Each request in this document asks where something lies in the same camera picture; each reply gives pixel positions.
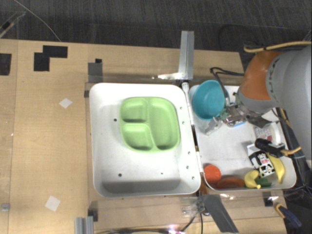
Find green divided plate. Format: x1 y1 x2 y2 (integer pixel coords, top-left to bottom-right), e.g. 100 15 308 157
119 96 181 153

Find orange round toy fruit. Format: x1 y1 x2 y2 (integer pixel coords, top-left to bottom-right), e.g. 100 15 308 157
203 164 222 185

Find cow print milk carton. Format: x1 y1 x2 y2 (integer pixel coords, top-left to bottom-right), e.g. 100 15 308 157
247 144 276 179

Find yellow toy pear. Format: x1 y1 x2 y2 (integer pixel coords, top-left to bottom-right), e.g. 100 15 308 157
244 170 262 190

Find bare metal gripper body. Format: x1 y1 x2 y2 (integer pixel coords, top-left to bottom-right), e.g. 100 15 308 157
224 103 272 129

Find green toy vegetable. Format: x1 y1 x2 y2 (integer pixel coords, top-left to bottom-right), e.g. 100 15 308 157
255 177 273 188

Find white plastic tray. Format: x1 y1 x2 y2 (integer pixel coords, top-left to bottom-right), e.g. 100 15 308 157
189 84 298 193
88 82 202 198

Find yellow banana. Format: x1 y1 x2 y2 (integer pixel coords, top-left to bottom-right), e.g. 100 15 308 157
266 152 286 184

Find black cylinder on white bracket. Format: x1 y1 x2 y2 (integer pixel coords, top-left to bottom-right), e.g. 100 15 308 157
254 122 286 158

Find blue bowl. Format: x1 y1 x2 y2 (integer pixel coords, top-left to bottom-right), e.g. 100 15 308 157
191 79 226 121

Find white packet with red print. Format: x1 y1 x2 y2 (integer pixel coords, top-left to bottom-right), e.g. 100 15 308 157
254 125 274 142

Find orange toy sausage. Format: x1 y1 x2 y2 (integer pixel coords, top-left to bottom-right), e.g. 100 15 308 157
216 177 246 190

